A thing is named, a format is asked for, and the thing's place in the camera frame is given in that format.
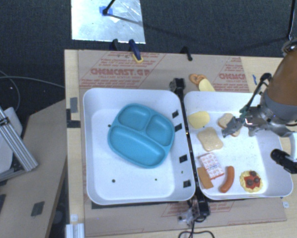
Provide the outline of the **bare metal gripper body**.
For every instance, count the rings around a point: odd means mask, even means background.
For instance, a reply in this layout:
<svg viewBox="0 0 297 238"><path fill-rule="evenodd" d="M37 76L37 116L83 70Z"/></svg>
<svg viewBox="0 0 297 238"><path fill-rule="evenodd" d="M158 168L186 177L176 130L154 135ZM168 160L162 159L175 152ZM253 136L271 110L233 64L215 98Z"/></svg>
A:
<svg viewBox="0 0 297 238"><path fill-rule="evenodd" d="M279 110L267 106L242 108L244 126L260 125L261 130L268 130L280 137L289 137L293 132L287 129L286 124L294 121L296 111L291 106L281 106Z"/></svg>

